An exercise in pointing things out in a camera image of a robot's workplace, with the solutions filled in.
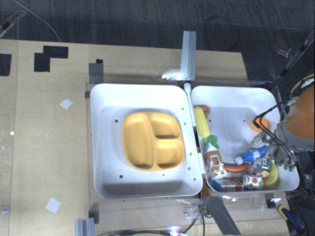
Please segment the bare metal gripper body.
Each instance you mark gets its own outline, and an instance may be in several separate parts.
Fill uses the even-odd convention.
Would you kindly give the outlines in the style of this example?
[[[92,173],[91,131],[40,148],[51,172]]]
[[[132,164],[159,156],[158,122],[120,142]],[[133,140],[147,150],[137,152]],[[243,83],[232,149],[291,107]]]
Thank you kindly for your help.
[[[296,166],[294,154],[285,145],[270,143],[266,149],[266,157],[273,159],[277,166]]]

